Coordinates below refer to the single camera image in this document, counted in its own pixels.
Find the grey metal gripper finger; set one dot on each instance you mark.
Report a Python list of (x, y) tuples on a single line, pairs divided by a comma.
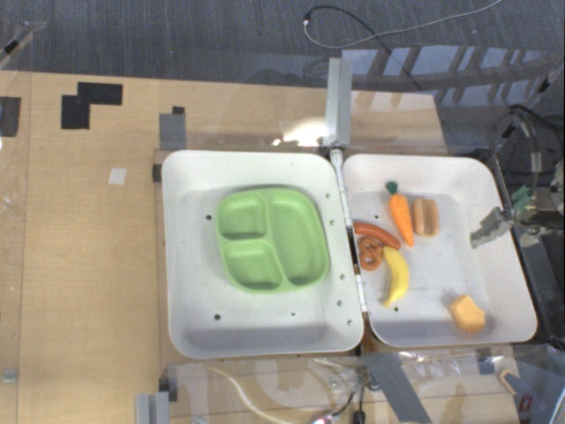
[(494, 218), (485, 236)]

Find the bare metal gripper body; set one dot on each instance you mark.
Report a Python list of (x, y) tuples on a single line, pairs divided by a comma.
[(545, 208)]

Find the white plastic tray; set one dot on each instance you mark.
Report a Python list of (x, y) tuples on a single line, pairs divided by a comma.
[(194, 245), (446, 263)]

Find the tan hot dog bun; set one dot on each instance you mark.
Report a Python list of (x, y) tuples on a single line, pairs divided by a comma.
[(426, 217)]

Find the yellow ridged bread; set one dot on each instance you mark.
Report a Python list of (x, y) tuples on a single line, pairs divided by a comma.
[(468, 315)]

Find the orange carrot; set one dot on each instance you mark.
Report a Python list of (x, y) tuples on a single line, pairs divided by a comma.
[(401, 214)]

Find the yellow banana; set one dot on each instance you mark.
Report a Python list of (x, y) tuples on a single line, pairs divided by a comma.
[(397, 276)]

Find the red-orange sausage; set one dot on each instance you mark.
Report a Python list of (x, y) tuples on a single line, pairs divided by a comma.
[(377, 232)]

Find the brown pretzel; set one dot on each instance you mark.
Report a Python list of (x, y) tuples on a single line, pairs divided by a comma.
[(363, 254)]

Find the black and white thin rod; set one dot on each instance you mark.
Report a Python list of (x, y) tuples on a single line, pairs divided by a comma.
[(342, 192)]

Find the green divided plate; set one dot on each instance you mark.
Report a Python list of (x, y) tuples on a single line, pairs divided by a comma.
[(291, 236)]

